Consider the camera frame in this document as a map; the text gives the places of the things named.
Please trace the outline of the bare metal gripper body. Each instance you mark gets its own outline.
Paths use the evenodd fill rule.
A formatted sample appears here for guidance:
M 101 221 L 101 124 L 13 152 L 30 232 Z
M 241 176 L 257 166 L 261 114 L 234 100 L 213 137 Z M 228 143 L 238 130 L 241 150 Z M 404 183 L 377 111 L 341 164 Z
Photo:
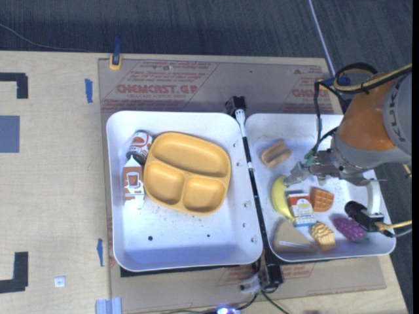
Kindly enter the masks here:
M 329 179 L 344 180 L 355 186 L 366 186 L 371 182 L 371 179 L 364 177 L 364 172 L 369 169 L 347 162 L 338 151 L 333 149 L 318 151 L 308 170 L 311 175 L 317 177 L 321 186 L 325 185 Z

